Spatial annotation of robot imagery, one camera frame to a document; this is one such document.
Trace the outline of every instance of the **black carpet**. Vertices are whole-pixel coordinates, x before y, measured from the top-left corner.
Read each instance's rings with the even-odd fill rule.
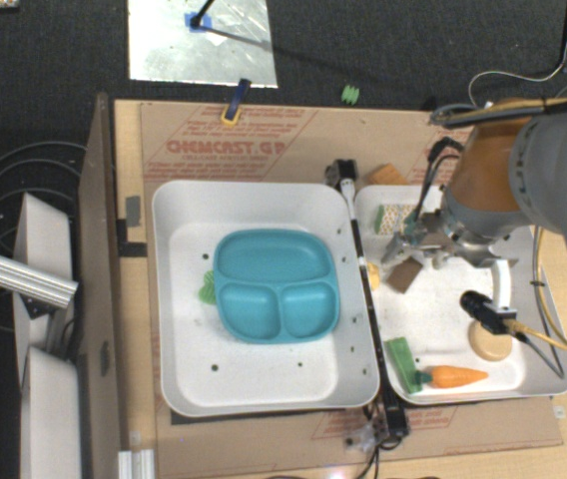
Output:
[[[251,103],[340,106],[345,84],[359,105],[432,109],[467,102],[467,84],[485,70],[545,75],[557,63],[566,0],[268,0],[280,88],[252,90]],[[40,141],[86,141],[95,95],[226,101],[221,87],[128,79],[127,0],[22,0],[0,14],[0,156]],[[565,69],[544,84],[486,77],[479,103],[504,96],[551,96]],[[81,154],[44,148],[19,159],[80,167]],[[75,180],[47,165],[0,180],[72,195]],[[59,197],[50,202],[68,210]],[[18,218],[19,198],[0,207],[0,234]],[[11,325],[0,302],[0,322]],[[18,475],[19,393],[12,335],[0,331],[0,478]]]

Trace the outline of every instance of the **orange object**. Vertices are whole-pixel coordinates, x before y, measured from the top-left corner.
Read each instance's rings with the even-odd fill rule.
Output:
[[[437,365],[429,371],[432,379],[428,381],[437,388],[454,388],[468,385],[488,377],[485,371],[454,367],[453,365]]]

